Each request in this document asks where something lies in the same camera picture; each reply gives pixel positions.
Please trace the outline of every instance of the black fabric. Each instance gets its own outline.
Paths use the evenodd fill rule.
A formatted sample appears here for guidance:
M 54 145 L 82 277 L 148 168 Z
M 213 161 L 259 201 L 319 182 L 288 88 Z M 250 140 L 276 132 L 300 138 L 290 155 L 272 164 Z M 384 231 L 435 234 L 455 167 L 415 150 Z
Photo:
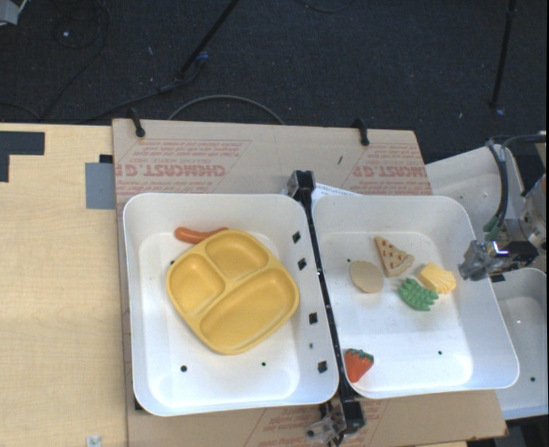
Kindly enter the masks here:
M 0 121 L 107 125 L 132 106 L 167 119 L 205 98 L 176 118 L 279 124 L 273 113 L 346 128 L 361 118 L 414 130 L 426 163 L 546 129 L 547 0 L 516 1 L 495 108 L 509 0 L 240 0 L 181 84 L 231 1 L 31 0 L 18 25 L 0 27 Z M 536 180 L 535 149 L 512 150 Z

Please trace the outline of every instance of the red strawberry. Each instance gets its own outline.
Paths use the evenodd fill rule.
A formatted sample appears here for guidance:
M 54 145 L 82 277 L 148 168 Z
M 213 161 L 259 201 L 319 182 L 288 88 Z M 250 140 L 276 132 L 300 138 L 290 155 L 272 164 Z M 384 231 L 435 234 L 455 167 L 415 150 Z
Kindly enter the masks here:
M 345 351 L 345 371 L 349 381 L 356 383 L 374 365 L 374 357 L 362 349 Z

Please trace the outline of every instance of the light wood surface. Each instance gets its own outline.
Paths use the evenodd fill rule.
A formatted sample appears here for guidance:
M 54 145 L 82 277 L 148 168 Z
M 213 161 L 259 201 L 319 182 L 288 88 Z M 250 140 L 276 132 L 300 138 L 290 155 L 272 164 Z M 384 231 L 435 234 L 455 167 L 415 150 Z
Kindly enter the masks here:
M 109 127 L 46 132 L 0 183 L 0 445 L 127 445 L 114 210 L 86 209 Z

